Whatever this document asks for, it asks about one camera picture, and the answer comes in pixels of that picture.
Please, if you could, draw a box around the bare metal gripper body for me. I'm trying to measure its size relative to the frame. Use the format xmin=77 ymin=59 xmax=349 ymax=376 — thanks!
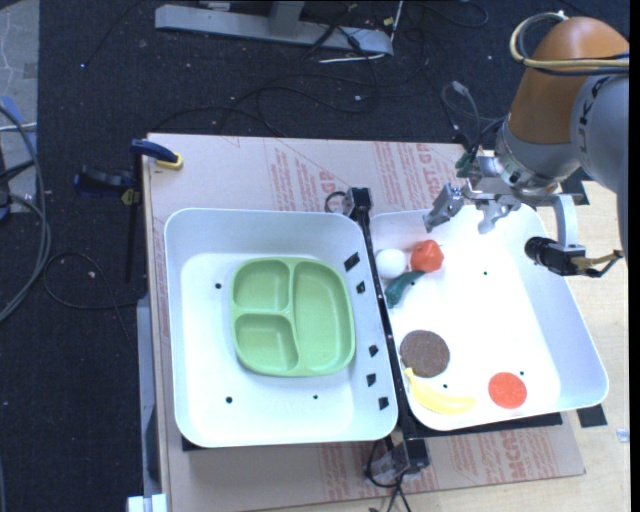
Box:
xmin=456 ymin=155 xmax=561 ymax=206

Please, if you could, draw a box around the white egg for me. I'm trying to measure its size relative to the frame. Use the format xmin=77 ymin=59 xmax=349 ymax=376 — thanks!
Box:
xmin=375 ymin=248 xmax=408 ymax=280

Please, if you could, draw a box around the green pepper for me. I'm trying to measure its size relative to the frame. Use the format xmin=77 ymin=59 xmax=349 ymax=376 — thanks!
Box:
xmin=383 ymin=270 xmax=428 ymax=309

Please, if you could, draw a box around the white plastic tray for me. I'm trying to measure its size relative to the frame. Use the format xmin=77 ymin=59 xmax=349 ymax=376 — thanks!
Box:
xmin=163 ymin=207 xmax=400 ymax=449
xmin=372 ymin=202 xmax=611 ymax=433

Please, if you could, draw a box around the thin black rod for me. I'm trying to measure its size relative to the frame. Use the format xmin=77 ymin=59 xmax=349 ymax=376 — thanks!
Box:
xmin=357 ymin=209 xmax=417 ymax=442

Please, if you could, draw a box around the brown round biscuit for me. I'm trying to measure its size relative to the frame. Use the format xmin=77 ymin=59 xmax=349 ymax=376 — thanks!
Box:
xmin=398 ymin=329 xmax=451 ymax=379

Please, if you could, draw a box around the brown cardboard board red print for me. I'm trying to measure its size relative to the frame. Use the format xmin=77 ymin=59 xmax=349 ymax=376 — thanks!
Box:
xmin=144 ymin=132 xmax=587 ymax=504

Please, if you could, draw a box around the green divided plate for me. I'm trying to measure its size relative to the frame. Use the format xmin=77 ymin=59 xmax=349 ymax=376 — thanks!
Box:
xmin=229 ymin=256 xmax=357 ymax=378

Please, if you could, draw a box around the orange round slice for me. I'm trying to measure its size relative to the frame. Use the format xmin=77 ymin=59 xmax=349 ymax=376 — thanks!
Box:
xmin=487 ymin=371 xmax=529 ymax=411

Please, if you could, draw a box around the yellow banana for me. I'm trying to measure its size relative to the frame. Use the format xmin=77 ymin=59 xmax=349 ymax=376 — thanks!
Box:
xmin=403 ymin=367 xmax=477 ymax=416

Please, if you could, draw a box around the black cylinder on white bracket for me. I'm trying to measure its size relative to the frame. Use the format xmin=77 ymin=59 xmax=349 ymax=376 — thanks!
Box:
xmin=523 ymin=193 xmax=587 ymax=278

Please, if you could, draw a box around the black block with thin wires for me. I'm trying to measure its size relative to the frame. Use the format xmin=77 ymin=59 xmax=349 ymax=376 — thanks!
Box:
xmin=383 ymin=438 xmax=432 ymax=477
xmin=343 ymin=186 xmax=374 ymax=220

